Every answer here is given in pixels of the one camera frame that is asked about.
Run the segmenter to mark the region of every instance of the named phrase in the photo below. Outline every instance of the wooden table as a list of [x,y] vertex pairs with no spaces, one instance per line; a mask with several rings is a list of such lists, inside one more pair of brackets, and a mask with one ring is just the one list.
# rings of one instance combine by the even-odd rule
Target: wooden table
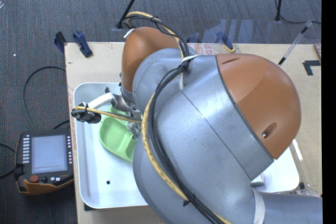
[[[123,42],[89,42],[93,55],[86,58],[77,43],[65,44],[65,62],[68,83],[69,108],[74,104],[75,88],[85,82],[120,82]],[[189,44],[198,54],[228,53],[220,44]],[[290,44],[234,44],[237,52],[262,56],[278,63]],[[321,147],[321,66],[313,45],[297,45],[281,68],[289,75],[299,93],[302,122],[296,137],[299,153],[291,151],[300,174],[300,180],[312,190],[322,193]],[[149,206],[85,210],[79,194],[78,155],[75,118],[71,117],[71,137],[74,163],[78,223],[137,223],[163,224]]]

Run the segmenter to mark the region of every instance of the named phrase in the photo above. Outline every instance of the blue clamp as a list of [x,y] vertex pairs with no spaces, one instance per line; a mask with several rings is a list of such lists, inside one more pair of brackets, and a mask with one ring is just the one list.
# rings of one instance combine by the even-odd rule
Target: blue clamp
[[229,52],[235,51],[235,47],[232,45],[231,40],[223,32],[219,31],[216,36],[216,42],[218,42],[218,40],[222,40],[222,42],[224,43],[224,48],[226,48]]
[[81,31],[76,31],[73,35],[75,42],[81,46],[79,49],[85,57],[92,55],[92,51],[89,48],[88,43],[86,42],[85,36]]

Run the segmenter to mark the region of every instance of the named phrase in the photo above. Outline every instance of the white tray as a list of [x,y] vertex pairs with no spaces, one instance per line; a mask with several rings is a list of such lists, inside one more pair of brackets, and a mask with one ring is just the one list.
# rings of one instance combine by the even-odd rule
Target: white tray
[[[120,94],[118,83],[83,83],[74,91],[75,105],[89,103],[103,95],[105,88]],[[108,110],[109,104],[99,108]],[[100,124],[76,121],[80,195],[92,208],[145,206],[135,183],[132,163],[108,152],[99,141]],[[265,184],[256,190],[277,193],[295,189],[299,174],[288,148],[262,173]]]
[[[75,105],[89,103],[105,94],[106,87],[120,94],[118,83],[83,83],[73,93]],[[109,106],[107,104],[98,109],[107,111]],[[99,127],[100,123],[76,120],[79,189],[83,202],[95,209],[147,205],[135,183],[132,163],[113,155],[102,146]]]

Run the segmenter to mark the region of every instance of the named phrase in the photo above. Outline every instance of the green bowl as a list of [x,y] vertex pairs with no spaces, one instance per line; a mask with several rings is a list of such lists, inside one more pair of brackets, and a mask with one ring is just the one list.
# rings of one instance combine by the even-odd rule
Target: green bowl
[[[125,115],[112,106],[109,111]],[[109,152],[132,162],[136,140],[133,139],[133,133],[127,130],[126,124],[127,121],[104,115],[99,129],[99,141]]]

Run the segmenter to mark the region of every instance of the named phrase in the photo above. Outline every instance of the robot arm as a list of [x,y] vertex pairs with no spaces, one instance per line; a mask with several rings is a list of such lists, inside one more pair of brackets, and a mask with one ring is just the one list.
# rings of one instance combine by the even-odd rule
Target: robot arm
[[[150,31],[130,34],[123,60],[137,47],[138,32]],[[162,78],[180,64],[173,47],[141,59],[128,98],[143,115]],[[289,77],[244,54],[197,56],[182,70],[183,88],[176,76],[160,91],[152,121],[142,123],[148,139],[134,152],[135,180],[151,208],[171,224],[322,223],[322,198],[259,193],[250,185],[299,130],[300,102]]]

